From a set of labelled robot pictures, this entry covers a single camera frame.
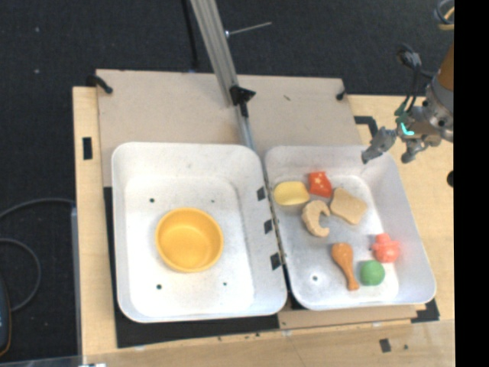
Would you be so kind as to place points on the orange chicken drumstick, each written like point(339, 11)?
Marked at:
point(344, 258)

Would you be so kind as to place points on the small yellow cup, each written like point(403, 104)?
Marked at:
point(290, 193)

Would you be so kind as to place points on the pink-red toy figure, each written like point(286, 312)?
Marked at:
point(386, 249)

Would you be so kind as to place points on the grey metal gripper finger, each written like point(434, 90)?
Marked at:
point(379, 143)
point(414, 149)

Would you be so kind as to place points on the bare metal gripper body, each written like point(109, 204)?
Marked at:
point(431, 124)

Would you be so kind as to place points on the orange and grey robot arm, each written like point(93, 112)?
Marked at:
point(446, 78)

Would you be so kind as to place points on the white plastic tray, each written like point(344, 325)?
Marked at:
point(305, 251)
point(183, 159)

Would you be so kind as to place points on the green ball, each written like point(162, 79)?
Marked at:
point(372, 273)

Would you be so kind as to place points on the yellow bowl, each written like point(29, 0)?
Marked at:
point(189, 239)

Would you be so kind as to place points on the beige croissant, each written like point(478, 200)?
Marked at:
point(313, 220)

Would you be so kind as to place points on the red pizza slice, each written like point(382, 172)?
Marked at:
point(320, 185)

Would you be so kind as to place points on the tan bread slice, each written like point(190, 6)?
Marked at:
point(348, 206)

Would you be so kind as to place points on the brown cardboard board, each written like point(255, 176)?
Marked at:
point(172, 109)

